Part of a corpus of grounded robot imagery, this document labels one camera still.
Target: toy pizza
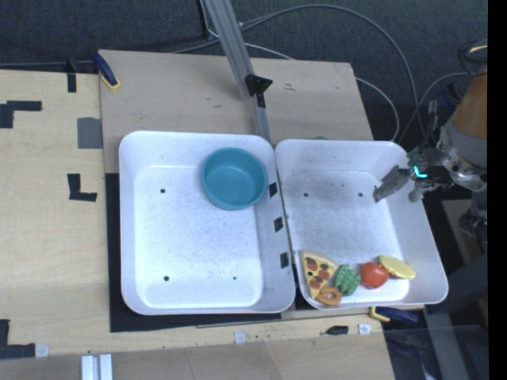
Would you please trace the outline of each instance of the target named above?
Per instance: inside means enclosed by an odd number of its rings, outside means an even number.
[[[326,255],[309,250],[301,250],[299,255],[303,263],[308,292],[310,297],[315,299],[336,272],[338,263]]]

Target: green light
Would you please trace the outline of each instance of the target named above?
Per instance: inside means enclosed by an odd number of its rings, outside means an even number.
[[[428,177],[426,173],[419,173],[419,168],[417,166],[414,166],[414,172],[417,177],[420,177],[421,179],[425,179]]]

